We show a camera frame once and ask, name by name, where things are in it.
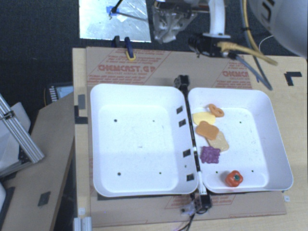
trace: toy food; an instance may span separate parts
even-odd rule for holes
[[[222,152],[229,149],[229,144],[226,141],[225,136],[222,133],[222,131],[218,132],[216,139],[214,140],[207,139],[207,142],[209,143],[210,146],[214,148],[219,148]]]
[[[193,122],[197,125],[202,121],[206,121],[208,124],[213,125],[215,123],[216,117],[210,112],[198,112],[192,115]]]
[[[212,146],[203,146],[200,159],[202,163],[217,164],[219,161],[220,149]]]
[[[239,171],[234,170],[230,174],[227,175],[225,182],[230,187],[237,187],[243,181],[243,177]]]
[[[222,109],[217,108],[214,104],[209,104],[208,108],[212,112],[212,114],[216,117],[223,117],[225,113],[222,111]]]
[[[214,140],[219,132],[219,129],[206,121],[200,122],[199,126],[196,128],[196,133],[204,136],[207,139]]]

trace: purple toy food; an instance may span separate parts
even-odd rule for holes
[[[217,164],[219,161],[220,149],[212,146],[203,146],[200,159],[202,163]]]

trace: red pepper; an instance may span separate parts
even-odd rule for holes
[[[225,179],[225,182],[231,187],[237,187],[242,181],[243,177],[237,170],[232,171]]]

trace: dark floor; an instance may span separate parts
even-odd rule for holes
[[[150,29],[154,0],[146,0]],[[50,83],[72,81],[72,48],[86,46],[110,47],[105,40],[79,38],[78,0],[0,0],[0,93],[13,105],[21,102],[29,116],[44,106],[44,88]],[[227,8],[226,33],[232,41],[246,45],[241,30],[239,1]],[[258,44],[269,33],[250,13],[250,26]],[[209,29],[208,14],[201,14],[177,40],[167,44],[133,43],[134,48],[189,51],[188,37]],[[275,39],[262,45],[268,55],[292,55]],[[68,178],[55,230],[69,230],[72,220],[74,186],[72,171]]]

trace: metal plate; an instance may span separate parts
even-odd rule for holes
[[[79,0],[79,26],[81,39],[120,40],[129,37],[135,42],[151,42],[145,0],[123,0],[116,14],[109,11],[119,0]]]

